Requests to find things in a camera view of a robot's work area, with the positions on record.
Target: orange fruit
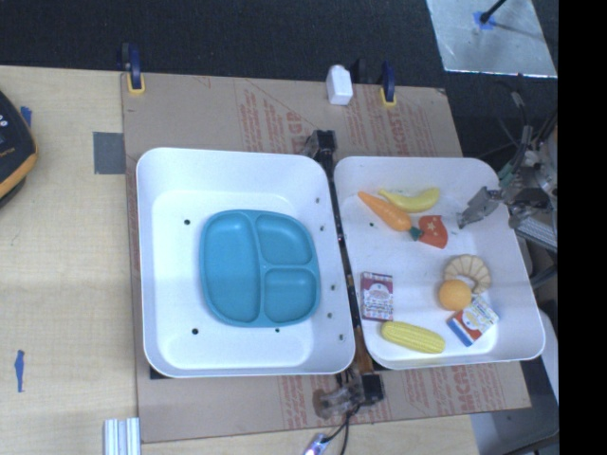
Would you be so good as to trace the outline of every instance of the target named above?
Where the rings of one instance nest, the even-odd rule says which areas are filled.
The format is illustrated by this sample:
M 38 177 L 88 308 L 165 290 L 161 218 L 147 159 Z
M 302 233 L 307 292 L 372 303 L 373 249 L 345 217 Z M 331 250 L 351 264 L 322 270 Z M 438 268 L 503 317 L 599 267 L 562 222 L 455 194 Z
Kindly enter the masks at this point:
M 472 290 L 463 280 L 446 280 L 438 289 L 438 301 L 443 308 L 459 312 L 472 301 Z

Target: cardboard sheet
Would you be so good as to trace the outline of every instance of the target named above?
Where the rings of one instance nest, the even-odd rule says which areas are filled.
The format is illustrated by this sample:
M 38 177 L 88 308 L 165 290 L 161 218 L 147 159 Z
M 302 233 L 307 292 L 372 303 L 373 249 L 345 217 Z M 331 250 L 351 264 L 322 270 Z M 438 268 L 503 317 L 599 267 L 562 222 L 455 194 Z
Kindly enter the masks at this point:
M 154 375 L 142 345 L 135 169 L 155 147 L 297 154 L 314 130 L 334 130 L 336 160 L 348 155 L 461 156 L 444 92 L 398 87 L 396 106 L 356 84 L 348 106 L 331 105 L 324 82 L 146 74 L 146 91 L 121 94 L 143 443 L 340 424 L 314 411 L 313 394 L 333 375 L 169 379 Z M 352 423 L 528 408 L 518 362 L 382 371 L 385 399 Z

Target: carrot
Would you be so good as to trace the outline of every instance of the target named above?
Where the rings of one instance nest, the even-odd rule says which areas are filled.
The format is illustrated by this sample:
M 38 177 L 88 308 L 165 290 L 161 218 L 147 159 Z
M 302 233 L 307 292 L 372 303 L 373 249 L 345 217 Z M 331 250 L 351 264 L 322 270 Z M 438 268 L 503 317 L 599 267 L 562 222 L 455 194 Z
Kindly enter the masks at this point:
M 397 231 L 408 231 L 411 229 L 411 217 L 406 211 L 367 192 L 360 191 L 359 197 L 390 228 Z

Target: banana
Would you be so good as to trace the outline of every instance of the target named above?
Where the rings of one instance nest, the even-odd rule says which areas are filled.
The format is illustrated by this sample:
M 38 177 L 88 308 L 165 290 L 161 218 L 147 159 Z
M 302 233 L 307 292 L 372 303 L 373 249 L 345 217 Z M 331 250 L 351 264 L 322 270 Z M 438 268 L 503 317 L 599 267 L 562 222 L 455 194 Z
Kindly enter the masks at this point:
M 385 197 L 388 202 L 407 212 L 423 212 L 436 204 L 440 196 L 440 190 L 437 187 L 431 187 L 418 195 L 409 196 L 380 189 L 378 194 Z

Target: table surface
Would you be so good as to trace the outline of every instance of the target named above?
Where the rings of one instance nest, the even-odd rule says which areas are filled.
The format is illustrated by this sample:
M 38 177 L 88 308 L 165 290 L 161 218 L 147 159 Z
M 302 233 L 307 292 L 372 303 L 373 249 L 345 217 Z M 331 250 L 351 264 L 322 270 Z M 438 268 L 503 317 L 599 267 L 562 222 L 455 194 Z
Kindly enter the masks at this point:
M 122 133 L 120 73 L 0 66 L 0 90 L 32 111 L 40 149 L 26 185 L 0 209 L 0 453 L 101 454 L 103 421 L 138 415 L 125 178 L 95 174 L 93 157 L 95 132 Z M 317 431 L 146 444 L 141 453 L 299 454 Z M 324 453 L 339 452 L 336 439 Z M 373 452 L 478 449 L 462 415 L 351 427 L 346 453 Z

